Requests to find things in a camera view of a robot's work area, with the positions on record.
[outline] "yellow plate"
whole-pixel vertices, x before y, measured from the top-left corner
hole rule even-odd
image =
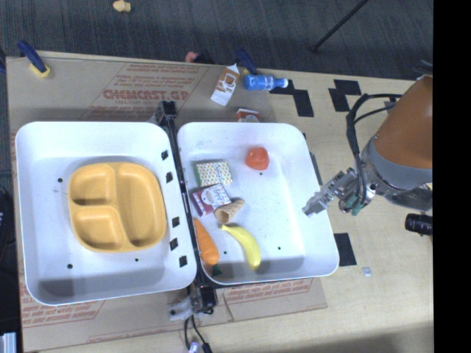
[[[135,163],[96,163],[77,169],[68,183],[77,240],[98,252],[147,249],[165,235],[163,196],[155,175]]]

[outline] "blue bottle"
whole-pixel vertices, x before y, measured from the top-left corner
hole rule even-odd
[[[288,79],[276,79],[264,74],[248,74],[244,78],[244,87],[247,90],[273,90],[275,88],[286,88]]]

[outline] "black cable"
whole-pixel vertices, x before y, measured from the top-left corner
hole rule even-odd
[[[398,99],[402,97],[401,94],[364,94],[362,95],[357,102],[352,106],[352,109],[348,112],[347,116],[345,117],[347,120],[347,140],[350,145],[350,149],[353,153],[353,156],[355,158],[355,163],[357,167],[357,172],[358,172],[358,178],[357,178],[357,190],[355,195],[358,197],[360,196],[361,192],[361,198],[360,198],[360,204],[363,204],[366,200],[366,177],[364,174],[363,166],[361,165],[361,158],[360,158],[360,148],[358,146],[358,139],[356,137],[356,129],[355,129],[355,123],[360,121],[363,118],[366,118],[367,116],[372,115],[373,113],[379,113],[380,111],[383,111],[383,109],[378,109],[376,111],[372,111],[370,113],[364,114],[360,116],[358,119],[356,119],[356,113],[358,112],[359,108],[368,100],[370,99],[376,99],[376,98],[389,98],[389,100],[393,99]]]
[[[205,339],[201,336],[201,334],[199,333],[198,329],[196,328],[196,323],[194,322],[194,315],[191,316],[191,323],[193,324],[193,328],[195,330],[195,332],[198,334],[199,338],[201,339],[201,341],[206,344],[206,341]]]
[[[190,321],[190,318],[186,319],[185,320],[185,323],[183,324],[184,326],[184,330],[185,330],[185,345],[186,345],[186,349],[187,350],[190,350],[190,342],[188,341],[188,335],[187,335],[187,332],[188,332],[188,322]]]
[[[211,351],[211,348],[209,346],[209,344],[205,341],[205,339],[201,336],[201,334],[199,333],[198,329],[196,328],[196,322],[194,321],[194,315],[190,316],[189,318],[187,318],[185,320],[185,323],[184,323],[184,331],[185,331],[185,345],[186,345],[186,349],[187,350],[190,350],[191,348],[191,344],[190,342],[188,341],[188,322],[190,321],[191,319],[191,323],[193,324],[193,328],[195,330],[195,332],[198,334],[198,337],[201,339],[202,341],[202,349],[203,349],[203,352],[204,353],[212,353]]]
[[[386,107],[383,107],[383,108],[380,108],[380,109],[377,109],[377,110],[373,110],[373,111],[370,112],[370,113],[363,114],[363,115],[361,115],[359,118],[356,118],[353,123],[354,123],[354,124],[357,124],[361,119],[364,119],[364,118],[366,118],[366,117],[368,117],[368,116],[371,116],[371,115],[374,115],[374,114],[377,114],[377,113],[380,113],[381,111],[390,110],[390,109],[393,108],[393,107],[394,107],[394,105],[392,104],[392,105],[390,105],[390,106],[386,106]]]

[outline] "black stand leg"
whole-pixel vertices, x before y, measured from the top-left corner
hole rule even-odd
[[[315,43],[314,45],[312,45],[312,47],[310,47],[309,49],[312,51],[312,52],[316,52],[317,49],[328,39],[330,38],[330,36],[336,32],[338,29],[340,29],[340,27],[345,24],[345,22],[347,22],[355,13],[357,13],[361,7],[363,7],[369,0],[361,0],[358,5],[356,7],[354,7],[351,12],[349,12],[345,17],[343,17],[340,22],[335,25],[323,38],[321,38],[320,40],[317,41],[317,43]]]

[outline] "white tray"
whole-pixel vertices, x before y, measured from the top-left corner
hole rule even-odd
[[[194,164],[227,161],[233,182],[224,186],[229,197],[246,204],[233,223],[249,230],[261,248],[261,265],[253,271],[240,244],[220,230],[214,214],[200,219],[220,253],[222,274],[206,274],[221,285],[320,277],[332,274],[339,253],[327,216],[312,218],[302,212],[307,200],[319,190],[305,138],[294,126],[279,123],[189,123],[177,135],[187,191],[198,188]],[[270,156],[265,171],[245,164],[253,146],[263,146]],[[192,214],[198,214],[191,205]]]
[[[193,282],[194,248],[169,137],[160,127],[34,122],[18,131],[16,157],[26,286],[36,300],[70,304],[181,289]],[[157,176],[168,226],[156,246],[100,253],[86,249],[75,238],[68,211],[68,179],[83,165],[112,161],[138,163]]]

